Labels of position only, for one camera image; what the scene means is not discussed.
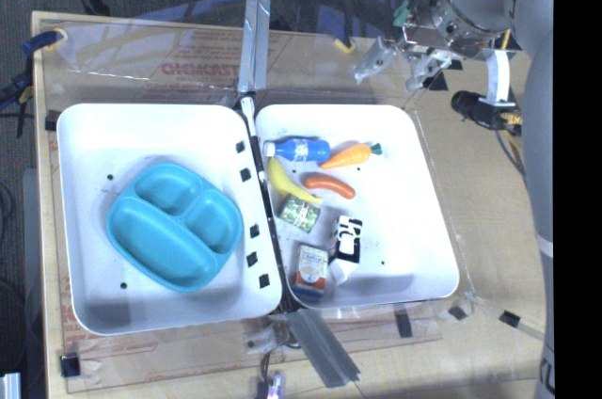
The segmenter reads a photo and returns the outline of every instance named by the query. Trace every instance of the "blue divided plate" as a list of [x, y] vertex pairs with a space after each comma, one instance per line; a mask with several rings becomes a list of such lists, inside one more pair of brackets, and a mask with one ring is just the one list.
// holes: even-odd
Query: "blue divided plate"
[[197, 173], [174, 163], [145, 169], [111, 205], [113, 246], [142, 273], [192, 292], [219, 273], [243, 235], [234, 202]]

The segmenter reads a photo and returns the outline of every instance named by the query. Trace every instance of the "toy sausage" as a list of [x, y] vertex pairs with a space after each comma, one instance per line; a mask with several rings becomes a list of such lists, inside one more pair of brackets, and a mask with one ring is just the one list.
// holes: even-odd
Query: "toy sausage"
[[326, 175], [309, 176], [303, 181], [303, 186], [310, 190], [314, 188], [325, 188], [326, 190], [338, 193], [348, 200], [356, 195], [356, 190], [354, 188], [343, 183], [341, 180]]

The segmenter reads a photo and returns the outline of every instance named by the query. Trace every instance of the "toy carrot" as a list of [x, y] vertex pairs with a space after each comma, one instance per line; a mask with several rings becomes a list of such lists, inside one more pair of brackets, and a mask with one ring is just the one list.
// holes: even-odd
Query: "toy carrot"
[[323, 169], [346, 167], [347, 165], [359, 165], [367, 162], [372, 154], [382, 154], [383, 149], [380, 143], [369, 146], [365, 143], [358, 143], [342, 152], [331, 156], [329, 160], [323, 162], [320, 167]]

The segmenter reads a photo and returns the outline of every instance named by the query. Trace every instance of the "water bottle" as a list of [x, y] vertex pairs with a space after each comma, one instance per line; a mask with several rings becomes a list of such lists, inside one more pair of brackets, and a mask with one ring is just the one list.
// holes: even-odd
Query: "water bottle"
[[290, 162], [323, 163], [330, 158], [330, 145], [322, 139], [292, 138], [282, 142], [266, 141], [265, 156], [281, 156]]

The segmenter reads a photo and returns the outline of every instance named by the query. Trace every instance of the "toy banana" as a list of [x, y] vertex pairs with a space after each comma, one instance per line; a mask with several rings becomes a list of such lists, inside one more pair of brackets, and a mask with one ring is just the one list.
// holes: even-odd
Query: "toy banana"
[[267, 162], [267, 178], [281, 195], [293, 195], [302, 201], [322, 203], [322, 199], [314, 197], [310, 192], [291, 182], [284, 167], [274, 156]]

